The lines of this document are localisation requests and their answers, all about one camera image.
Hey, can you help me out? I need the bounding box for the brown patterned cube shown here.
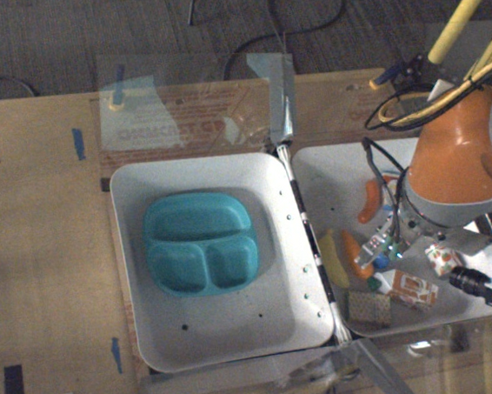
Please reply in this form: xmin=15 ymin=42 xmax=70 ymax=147
xmin=346 ymin=286 xmax=394 ymax=331

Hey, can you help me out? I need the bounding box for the white plastic tray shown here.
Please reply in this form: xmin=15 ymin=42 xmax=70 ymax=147
xmin=288 ymin=127 xmax=492 ymax=345
xmin=106 ymin=143 xmax=340 ymax=378

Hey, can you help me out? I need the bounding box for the white can with orange print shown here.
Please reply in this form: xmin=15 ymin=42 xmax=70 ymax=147
xmin=422 ymin=238 xmax=466 ymax=280

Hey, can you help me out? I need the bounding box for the orange carrot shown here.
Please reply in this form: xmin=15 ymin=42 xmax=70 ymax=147
xmin=340 ymin=226 xmax=376 ymax=283

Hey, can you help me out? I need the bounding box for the orange and white bottle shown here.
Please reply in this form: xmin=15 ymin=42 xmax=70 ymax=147
xmin=365 ymin=264 xmax=442 ymax=317

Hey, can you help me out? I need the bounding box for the black cylinder on white bracket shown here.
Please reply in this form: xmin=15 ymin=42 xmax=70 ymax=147
xmin=431 ymin=224 xmax=492 ymax=319

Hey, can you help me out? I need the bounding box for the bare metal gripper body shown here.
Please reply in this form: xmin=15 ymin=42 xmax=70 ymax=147
xmin=380 ymin=202 xmax=444 ymax=257

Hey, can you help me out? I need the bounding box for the teal divided plate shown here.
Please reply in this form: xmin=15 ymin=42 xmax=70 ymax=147
xmin=137 ymin=184 xmax=264 ymax=304

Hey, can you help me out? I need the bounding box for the yellow banana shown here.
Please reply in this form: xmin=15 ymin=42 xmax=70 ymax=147
xmin=316 ymin=226 xmax=352 ymax=292

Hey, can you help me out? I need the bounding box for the orange sausage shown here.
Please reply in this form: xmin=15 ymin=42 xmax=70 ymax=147
xmin=353 ymin=177 xmax=386 ymax=225

